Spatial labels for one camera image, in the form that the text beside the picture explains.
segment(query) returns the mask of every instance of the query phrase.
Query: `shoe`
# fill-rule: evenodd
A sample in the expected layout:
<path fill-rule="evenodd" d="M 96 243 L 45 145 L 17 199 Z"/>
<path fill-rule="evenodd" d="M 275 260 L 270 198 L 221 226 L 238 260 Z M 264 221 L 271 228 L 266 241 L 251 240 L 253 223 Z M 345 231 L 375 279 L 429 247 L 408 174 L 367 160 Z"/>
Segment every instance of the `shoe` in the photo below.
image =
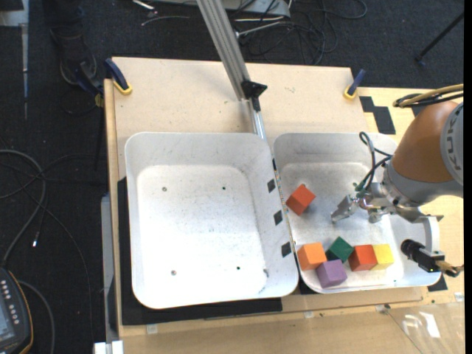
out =
<path fill-rule="evenodd" d="M 67 83 L 77 85 L 75 75 L 81 64 L 85 66 L 84 70 L 90 78 L 97 75 L 97 60 L 85 43 L 83 35 L 60 37 L 51 31 L 51 37 L 59 50 L 60 74 Z"/>

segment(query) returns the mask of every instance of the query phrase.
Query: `pants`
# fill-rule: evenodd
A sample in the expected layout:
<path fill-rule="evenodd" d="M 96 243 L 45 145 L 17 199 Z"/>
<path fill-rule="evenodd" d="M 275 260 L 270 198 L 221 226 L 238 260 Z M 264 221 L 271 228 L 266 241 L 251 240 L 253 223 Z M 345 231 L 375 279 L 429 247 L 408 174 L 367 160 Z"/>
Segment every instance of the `pants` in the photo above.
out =
<path fill-rule="evenodd" d="M 74 37 L 83 31 L 82 0 L 42 0 L 44 22 L 60 37 Z"/>

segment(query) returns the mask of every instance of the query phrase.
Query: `toy block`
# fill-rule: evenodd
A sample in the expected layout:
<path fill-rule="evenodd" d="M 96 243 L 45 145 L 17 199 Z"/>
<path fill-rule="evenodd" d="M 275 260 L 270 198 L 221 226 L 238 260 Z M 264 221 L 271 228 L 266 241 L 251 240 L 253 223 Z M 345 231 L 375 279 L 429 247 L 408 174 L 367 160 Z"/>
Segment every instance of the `toy block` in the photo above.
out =
<path fill-rule="evenodd" d="M 298 263 L 302 270 L 314 270 L 327 261 L 323 245 L 321 243 L 305 244 L 297 252 Z"/>
<path fill-rule="evenodd" d="M 326 258 L 329 260 L 341 260 L 343 263 L 347 261 L 354 248 L 346 242 L 342 237 L 338 236 L 336 240 L 326 251 Z"/>
<path fill-rule="evenodd" d="M 375 265 L 377 265 L 377 257 L 372 245 L 354 246 L 354 251 L 349 256 L 349 266 L 352 271 L 370 270 Z"/>
<path fill-rule="evenodd" d="M 304 184 L 301 184 L 297 189 L 288 197 L 285 204 L 297 215 L 301 215 L 310 203 L 315 199 L 314 195 L 310 190 L 306 188 Z"/>
<path fill-rule="evenodd" d="M 347 279 L 341 260 L 323 262 L 315 271 L 322 288 L 340 285 Z"/>
<path fill-rule="evenodd" d="M 375 256 L 377 257 L 377 265 L 375 265 L 371 270 L 384 270 L 393 264 L 393 253 L 389 244 L 375 244 L 372 246 L 374 248 Z"/>

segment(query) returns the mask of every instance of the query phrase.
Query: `person's leg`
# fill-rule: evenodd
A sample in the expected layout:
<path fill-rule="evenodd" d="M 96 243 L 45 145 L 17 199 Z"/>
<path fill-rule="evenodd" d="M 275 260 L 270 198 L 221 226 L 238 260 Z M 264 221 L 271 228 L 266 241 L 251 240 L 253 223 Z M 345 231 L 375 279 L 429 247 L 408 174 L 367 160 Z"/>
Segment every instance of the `person's leg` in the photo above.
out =
<path fill-rule="evenodd" d="M 95 76 L 97 63 L 83 40 L 84 12 L 82 0 L 42 0 L 44 22 L 58 46 L 60 72 L 71 84 L 77 84 L 75 71 L 84 66 L 90 76 Z"/>

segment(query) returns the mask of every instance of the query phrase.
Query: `purple cube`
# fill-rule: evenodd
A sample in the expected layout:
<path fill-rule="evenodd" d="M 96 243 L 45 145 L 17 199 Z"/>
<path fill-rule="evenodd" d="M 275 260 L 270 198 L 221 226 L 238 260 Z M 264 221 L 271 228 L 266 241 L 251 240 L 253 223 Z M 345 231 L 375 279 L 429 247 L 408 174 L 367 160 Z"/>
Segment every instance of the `purple cube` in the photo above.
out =
<path fill-rule="evenodd" d="M 341 260 L 325 261 L 316 268 L 322 288 L 337 286 L 347 279 Z"/>

